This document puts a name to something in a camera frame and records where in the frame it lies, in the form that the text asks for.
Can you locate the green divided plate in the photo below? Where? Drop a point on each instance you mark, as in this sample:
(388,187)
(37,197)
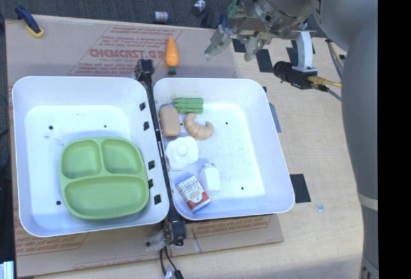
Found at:
(104,192)

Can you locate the thin black and white rod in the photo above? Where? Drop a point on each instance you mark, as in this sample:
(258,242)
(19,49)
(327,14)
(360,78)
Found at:
(157,136)

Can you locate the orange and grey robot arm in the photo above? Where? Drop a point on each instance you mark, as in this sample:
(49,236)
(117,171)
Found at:
(356,46)

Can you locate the black cylinder on white bracket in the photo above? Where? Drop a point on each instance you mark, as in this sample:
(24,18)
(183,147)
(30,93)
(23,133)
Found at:
(303,73)

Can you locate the red and white soup can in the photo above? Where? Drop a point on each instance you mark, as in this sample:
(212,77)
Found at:
(193,194)

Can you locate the orange carrot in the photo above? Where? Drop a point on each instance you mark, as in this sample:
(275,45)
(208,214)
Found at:
(171,52)

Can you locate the brown cardboard board red print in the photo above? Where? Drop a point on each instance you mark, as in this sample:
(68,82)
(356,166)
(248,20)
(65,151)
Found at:
(70,46)

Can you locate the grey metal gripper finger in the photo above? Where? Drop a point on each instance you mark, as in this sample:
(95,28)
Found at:
(218,41)
(254,46)

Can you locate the tan bread loaf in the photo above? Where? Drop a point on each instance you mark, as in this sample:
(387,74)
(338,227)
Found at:
(169,121)

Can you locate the green asparagus bundle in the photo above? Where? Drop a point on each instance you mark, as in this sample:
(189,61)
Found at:
(189,105)

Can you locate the white fried egg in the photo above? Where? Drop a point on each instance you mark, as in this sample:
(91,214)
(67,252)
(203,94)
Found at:
(181,152)

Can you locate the tan croissant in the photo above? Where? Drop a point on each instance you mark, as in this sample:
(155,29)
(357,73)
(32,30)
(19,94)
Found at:
(197,131)

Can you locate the small white and dark can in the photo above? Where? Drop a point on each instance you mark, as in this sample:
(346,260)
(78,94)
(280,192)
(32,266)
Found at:
(199,6)

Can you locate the white bottle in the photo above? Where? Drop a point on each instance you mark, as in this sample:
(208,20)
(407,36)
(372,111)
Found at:
(211,178)

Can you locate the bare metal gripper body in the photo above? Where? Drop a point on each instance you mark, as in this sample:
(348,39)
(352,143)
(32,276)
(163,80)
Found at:
(268,22)

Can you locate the white plastic tray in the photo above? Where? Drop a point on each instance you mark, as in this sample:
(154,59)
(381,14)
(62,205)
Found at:
(41,149)
(250,149)

